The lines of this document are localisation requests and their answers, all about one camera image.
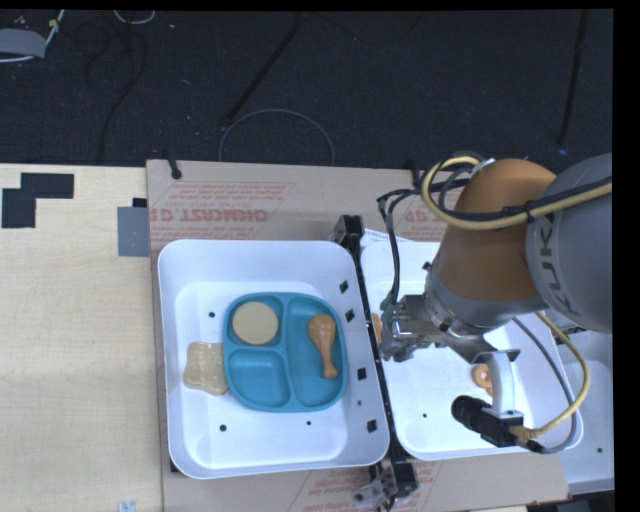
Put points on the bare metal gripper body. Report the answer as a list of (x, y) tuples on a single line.
[(415, 325)]

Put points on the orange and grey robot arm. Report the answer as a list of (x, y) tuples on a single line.
[(490, 240)]

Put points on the orange toy food piece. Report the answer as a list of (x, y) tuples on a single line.
[(376, 327)]

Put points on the thin black and white rod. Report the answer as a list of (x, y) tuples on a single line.
[(372, 320)]

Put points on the orange toy pretzel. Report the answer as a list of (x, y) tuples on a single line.
[(481, 376)]

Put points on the brown toy chicken drumstick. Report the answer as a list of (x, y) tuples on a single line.
[(324, 335)]

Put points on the white plastic tray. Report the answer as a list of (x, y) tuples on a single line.
[(260, 445), (430, 430)]

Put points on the round beige biscuit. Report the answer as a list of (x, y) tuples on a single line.
[(255, 323)]

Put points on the blue divided plate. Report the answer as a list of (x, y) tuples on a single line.
[(260, 375)]

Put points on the beige toy bread slice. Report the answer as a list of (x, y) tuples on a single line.
[(204, 367)]

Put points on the brown cardboard board red print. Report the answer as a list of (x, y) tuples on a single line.
[(220, 200)]

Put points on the black cylinder on white bracket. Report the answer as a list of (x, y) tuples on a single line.
[(487, 422)]

